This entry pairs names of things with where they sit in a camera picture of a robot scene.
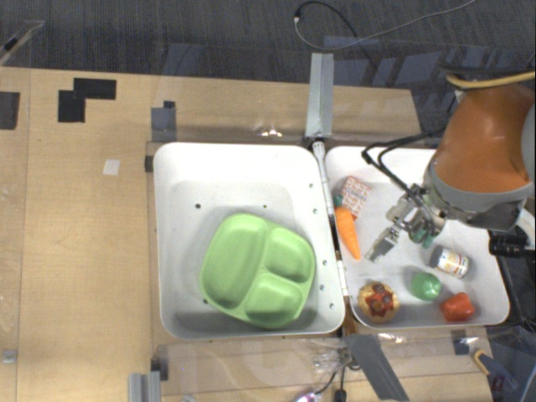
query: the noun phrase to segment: green plate compartment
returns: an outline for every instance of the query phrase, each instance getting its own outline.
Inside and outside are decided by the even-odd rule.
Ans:
[[[220,311],[277,329],[302,312],[315,264],[311,245],[300,235],[253,214],[233,214],[210,242],[199,285]]]

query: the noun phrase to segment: wooden table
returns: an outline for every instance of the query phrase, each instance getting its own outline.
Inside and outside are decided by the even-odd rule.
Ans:
[[[58,91],[72,90],[75,77],[117,80],[116,99],[87,100],[85,123],[58,123]],[[151,108],[162,107],[164,100],[176,102],[181,139],[200,140],[215,132],[258,139],[273,127],[283,133],[280,141],[294,142],[305,126],[308,86],[2,69],[0,80],[8,78],[21,79],[11,80],[9,87],[28,103],[30,123],[22,120],[15,131],[0,131],[2,156],[10,157],[15,162],[10,168],[17,169],[2,176],[20,181],[26,164],[28,169],[26,196],[13,199],[25,205],[24,221],[13,223],[16,233],[0,238],[2,251],[8,250],[9,240],[15,243],[13,251],[23,251],[18,361],[0,369],[0,399],[126,401],[128,375],[149,369],[158,321],[144,171]],[[0,90],[7,84],[0,81]],[[334,92],[335,132],[364,138],[418,130],[408,91],[338,87]],[[103,174],[110,159],[120,161],[117,175]],[[472,332],[488,348],[485,332]],[[13,344],[16,335],[12,332]],[[196,353],[203,352],[202,345],[169,342],[178,355],[186,353],[185,361],[199,362]],[[218,351],[217,344],[211,350]],[[266,362],[277,362],[271,343],[260,344]],[[218,362],[229,374],[247,375],[240,370],[244,359],[221,353]],[[432,371],[432,364],[442,366]],[[433,400],[438,391],[442,400],[491,400],[484,375],[467,356],[429,350],[408,359],[407,353],[394,353],[393,365],[412,400]],[[197,368],[206,368],[209,377],[214,362]],[[360,372],[348,375],[346,387],[349,400],[376,400]],[[173,392],[171,384],[163,389]],[[198,401],[287,401],[302,390],[290,384],[268,389],[253,381],[247,390],[199,391],[195,396]]]

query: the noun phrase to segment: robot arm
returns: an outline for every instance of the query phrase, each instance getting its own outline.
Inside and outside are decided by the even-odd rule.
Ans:
[[[401,231],[426,248],[448,219],[495,230],[515,226],[534,196],[534,93],[522,85],[470,90],[452,116],[422,187],[387,213],[393,222],[367,257],[377,260]]]

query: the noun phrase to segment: orange carrot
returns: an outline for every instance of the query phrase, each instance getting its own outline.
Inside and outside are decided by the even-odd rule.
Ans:
[[[343,239],[344,245],[350,250],[355,259],[361,259],[361,250],[359,249],[358,235],[355,232],[355,226],[353,226],[352,212],[344,207],[336,207],[335,219],[337,221],[337,231]]]

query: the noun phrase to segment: white tray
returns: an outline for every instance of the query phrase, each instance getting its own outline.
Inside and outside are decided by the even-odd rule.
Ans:
[[[320,174],[310,152],[291,146],[170,143],[154,158],[154,183],[160,308],[173,336],[315,334],[340,326],[344,305],[338,268]],[[199,289],[210,240],[221,222],[238,212],[296,231],[315,251],[317,272],[306,305],[294,323],[279,331],[226,316],[205,304]]]
[[[366,164],[361,158],[362,150],[362,147],[336,147],[328,153],[326,166],[333,194],[340,193],[348,176],[354,176],[372,188],[366,206],[355,223],[364,256],[379,233],[390,225],[385,214],[403,192],[381,172]],[[395,150],[385,156],[384,162],[406,183],[420,183],[433,152],[420,149]],[[403,233],[398,245],[377,263],[365,258],[355,260],[342,245],[348,289],[353,296],[352,306],[356,317],[363,324],[377,329],[459,327],[461,324],[494,325],[503,322],[510,308],[508,294],[497,260],[488,252],[488,241],[487,231],[448,221],[443,232],[428,250],[410,241],[408,235]],[[459,280],[427,265],[435,245],[444,245],[469,256],[470,269],[463,279]],[[421,301],[411,295],[410,279],[416,271],[427,271],[440,279],[443,290],[436,301]],[[357,306],[359,289],[375,280],[391,286],[399,297],[401,307],[391,322],[371,323]],[[476,308],[475,315],[467,322],[447,322],[439,304],[460,291],[466,292],[471,298]]]

